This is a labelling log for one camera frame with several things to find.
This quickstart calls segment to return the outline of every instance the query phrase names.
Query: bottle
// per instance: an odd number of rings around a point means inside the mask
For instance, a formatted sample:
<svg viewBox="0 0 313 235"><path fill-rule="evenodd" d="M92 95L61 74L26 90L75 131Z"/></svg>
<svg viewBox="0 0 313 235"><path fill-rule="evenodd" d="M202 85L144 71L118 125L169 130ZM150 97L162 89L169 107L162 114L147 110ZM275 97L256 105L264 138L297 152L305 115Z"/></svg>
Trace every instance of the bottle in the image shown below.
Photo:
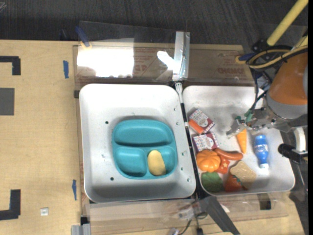
<svg viewBox="0 0 313 235"><path fill-rule="evenodd" d="M268 144L265 135L258 135L254 140L254 152L262 169L268 169Z"/></svg>

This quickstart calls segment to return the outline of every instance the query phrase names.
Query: white square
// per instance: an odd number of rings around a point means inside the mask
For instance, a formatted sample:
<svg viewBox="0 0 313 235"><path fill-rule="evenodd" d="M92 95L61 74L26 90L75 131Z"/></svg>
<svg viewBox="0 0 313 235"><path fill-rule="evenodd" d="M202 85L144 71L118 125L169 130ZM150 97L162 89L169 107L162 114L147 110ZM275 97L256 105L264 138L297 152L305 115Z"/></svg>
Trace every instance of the white square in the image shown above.
<svg viewBox="0 0 313 235"><path fill-rule="evenodd" d="M49 208L48 207L40 209L40 216L48 216L48 215L49 215Z"/></svg>

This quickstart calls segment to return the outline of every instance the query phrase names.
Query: bottle cap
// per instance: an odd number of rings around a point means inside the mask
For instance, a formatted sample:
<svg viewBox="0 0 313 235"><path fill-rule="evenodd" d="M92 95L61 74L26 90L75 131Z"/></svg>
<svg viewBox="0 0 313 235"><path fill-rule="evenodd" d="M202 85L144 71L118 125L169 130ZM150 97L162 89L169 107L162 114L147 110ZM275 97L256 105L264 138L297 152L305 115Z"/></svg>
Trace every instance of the bottle cap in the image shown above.
<svg viewBox="0 0 313 235"><path fill-rule="evenodd" d="M257 145L264 145L264 144L267 144L265 135L258 135L258 136L255 137L255 140L254 140L254 145L255 146L257 146Z"/></svg>
<svg viewBox="0 0 313 235"><path fill-rule="evenodd" d="M261 169L268 169L268 164L260 164Z"/></svg>

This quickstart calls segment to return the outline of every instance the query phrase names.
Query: yellow potato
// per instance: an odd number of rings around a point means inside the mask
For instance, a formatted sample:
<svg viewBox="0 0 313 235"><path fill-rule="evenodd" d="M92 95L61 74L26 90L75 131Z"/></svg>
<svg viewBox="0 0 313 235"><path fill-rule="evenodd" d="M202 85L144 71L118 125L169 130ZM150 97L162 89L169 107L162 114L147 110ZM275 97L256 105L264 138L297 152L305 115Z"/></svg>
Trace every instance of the yellow potato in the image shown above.
<svg viewBox="0 0 313 235"><path fill-rule="evenodd" d="M161 176L166 174L165 163L159 151L153 150L149 153L148 167L152 175Z"/></svg>

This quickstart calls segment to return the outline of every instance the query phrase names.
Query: table surface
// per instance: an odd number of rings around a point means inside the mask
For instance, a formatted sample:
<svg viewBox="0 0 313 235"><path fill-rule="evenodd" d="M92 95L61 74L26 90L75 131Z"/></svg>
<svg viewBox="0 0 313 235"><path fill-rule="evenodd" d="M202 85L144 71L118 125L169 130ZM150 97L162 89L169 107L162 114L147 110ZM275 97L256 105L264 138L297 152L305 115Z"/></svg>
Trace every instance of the table surface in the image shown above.
<svg viewBox="0 0 313 235"><path fill-rule="evenodd" d="M0 221L0 234L70 234L80 223L81 193L73 46L77 42L0 40L1 56L19 56L21 75L0 63L0 88L15 88L13 116L0 116L0 210L10 190L21 189L21 215ZM63 61L69 63L65 79ZM77 200L72 182L77 182ZM294 203L284 198L288 216L234 222L241 234L304 234ZM47 216L41 208L49 208ZM221 234L216 224L205 234ZM133 234L167 234L156 230ZM194 227L185 234L196 234Z"/></svg>

